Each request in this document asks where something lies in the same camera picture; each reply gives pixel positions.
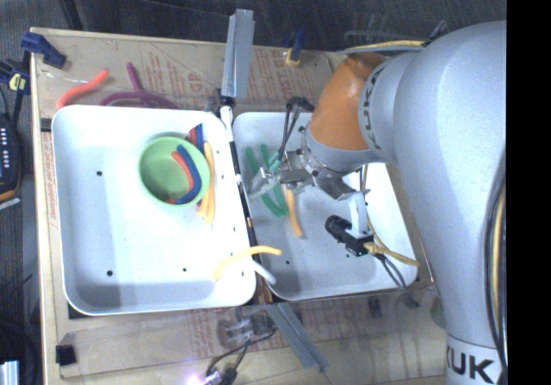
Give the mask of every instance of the purple rope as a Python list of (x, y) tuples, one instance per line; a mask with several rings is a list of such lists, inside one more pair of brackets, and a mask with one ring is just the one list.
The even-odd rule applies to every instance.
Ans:
[(104, 97), (100, 101), (100, 106), (107, 106), (110, 103), (121, 99), (139, 99), (147, 108), (154, 108), (154, 103), (156, 103), (160, 108), (179, 109), (170, 100), (145, 91), (142, 88), (138, 75), (130, 62), (127, 63), (127, 72), (134, 91), (116, 92), (110, 96)]

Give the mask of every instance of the wooden table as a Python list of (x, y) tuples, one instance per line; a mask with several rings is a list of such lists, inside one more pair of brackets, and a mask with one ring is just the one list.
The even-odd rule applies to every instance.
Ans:
[[(216, 325), (220, 319), (233, 316), (233, 311), (193, 310), (71, 319), (63, 290), (57, 189), (48, 128), (60, 94), (74, 84), (91, 80), (105, 65), (109, 69), (105, 87), (80, 99), (80, 103), (96, 104), (113, 89), (132, 89), (125, 69), (127, 62), (140, 71), (146, 89), (165, 94), (183, 108), (202, 109), (206, 98), (220, 87), (225, 45), (46, 28), (32, 31), (45, 35), (67, 56), (61, 70), (44, 64), (40, 54), (31, 58), (44, 383), (182, 383), (193, 372), (204, 371), (211, 357), (226, 351), (215, 336)], [(286, 65), (284, 59), (285, 50), (281, 48), (254, 47), (244, 110), (281, 111), (294, 90), (300, 90), (302, 96), (315, 102), (342, 58), (334, 53), (305, 51), (299, 68)], [(423, 258), (407, 206), (403, 214), (410, 236), (414, 237), (416, 253)], [(422, 267), (419, 278), (417, 295), (428, 301), (426, 290), (420, 289), (432, 284), (428, 266)], [(393, 307), (396, 297), (382, 295), (380, 301)], [(354, 377), (363, 380), (367, 373), (362, 372), (361, 365), (365, 364), (360, 360), (362, 344), (385, 347), (375, 355), (380, 359), (373, 383), (441, 375), (445, 334), (426, 319), (427, 313), (414, 318), (424, 322), (424, 330), (416, 329), (418, 321), (408, 332), (414, 331), (422, 344), (441, 345), (442, 354), (431, 353), (412, 361), (406, 355), (389, 356), (389, 347), (400, 344), (396, 322), (388, 318), (370, 319), (369, 301), (365, 295), (300, 304), (305, 327), (314, 341), (324, 347), (326, 356), (339, 359), (343, 355), (339, 347), (345, 340), (357, 345), (358, 350), (347, 352), (345, 361), (360, 365), (353, 369), (352, 376), (350, 369), (333, 368), (325, 375), (302, 369), (285, 339), (276, 334), (245, 357), (240, 367), (244, 373), (240, 373), (236, 383), (330, 383), (330, 380), (347, 382)], [(348, 313), (348, 317), (337, 319), (336, 315), (342, 312)], [(56, 363), (56, 347), (62, 345), (75, 347), (76, 363), (65, 366)]]

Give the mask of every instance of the electronic device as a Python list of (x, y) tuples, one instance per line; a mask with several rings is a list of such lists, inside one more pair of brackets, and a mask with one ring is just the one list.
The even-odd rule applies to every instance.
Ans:
[(15, 194), (21, 174), (21, 151), (15, 129), (8, 116), (0, 114), (0, 202)]

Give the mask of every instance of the white tray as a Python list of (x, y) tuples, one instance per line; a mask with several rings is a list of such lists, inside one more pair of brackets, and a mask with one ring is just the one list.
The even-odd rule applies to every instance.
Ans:
[[(195, 208), (153, 202), (139, 181), (138, 159), (149, 141), (183, 137), (198, 123), (215, 151), (212, 227)], [(76, 310), (232, 307), (252, 297), (250, 259), (226, 269), (217, 283), (210, 280), (219, 261), (249, 246), (219, 119), (199, 111), (75, 105), (54, 116), (52, 131), (65, 293)]]
[[(309, 119), (310, 115), (302, 115), (296, 127), (306, 126)], [(245, 148), (250, 146), (262, 163), (260, 145), (268, 146), (270, 153), (279, 148), (284, 120), (284, 114), (276, 113), (245, 113), (236, 118), (233, 135), (245, 188), (253, 177)], [(299, 147), (300, 134), (295, 129), (287, 149)], [(366, 196), (369, 216), (381, 239), (391, 250), (415, 258), (385, 165), (368, 167), (367, 187), (371, 189)], [(295, 204), (305, 233), (303, 238), (295, 237), (288, 218), (276, 218), (261, 198), (249, 200), (258, 244), (283, 250), (280, 257), (262, 255), (263, 265), (276, 278), (276, 284), (270, 286), (276, 295), (284, 300), (298, 301), (396, 288), (379, 261), (370, 255), (354, 257), (325, 230), (325, 221), (333, 214), (350, 219), (347, 202), (336, 202), (321, 189), (310, 186), (296, 197)], [(394, 263), (407, 284), (415, 281), (416, 267)]]

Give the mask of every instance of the kuka logo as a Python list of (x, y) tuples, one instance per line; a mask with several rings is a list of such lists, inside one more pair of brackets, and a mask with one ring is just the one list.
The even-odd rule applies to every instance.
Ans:
[(448, 345), (446, 360), (448, 362), (448, 369), (453, 370), (460, 376), (468, 375), (468, 378), (473, 381), (480, 378), (484, 381), (484, 383), (493, 383), (495, 385), (503, 385), (504, 383), (503, 371), (499, 373), (499, 377), (496, 382), (490, 377), (490, 373), (486, 371), (486, 369), (495, 362), (491, 359), (479, 360), (473, 355), (468, 355), (467, 353), (463, 353), (461, 351), (456, 352)]
[(368, 86), (365, 89), (365, 101), (363, 102), (363, 115), (365, 116), (365, 130), (368, 133), (368, 138), (371, 140), (373, 144), (374, 149), (381, 149), (381, 147), (377, 144), (377, 140), (375, 138), (375, 134), (372, 132), (371, 128), (371, 95), (373, 94), (373, 90), (375, 88), (375, 84), (377, 83), (377, 78), (382, 73), (384, 68), (381, 68), (379, 71), (374, 73), (373, 77), (368, 83)]

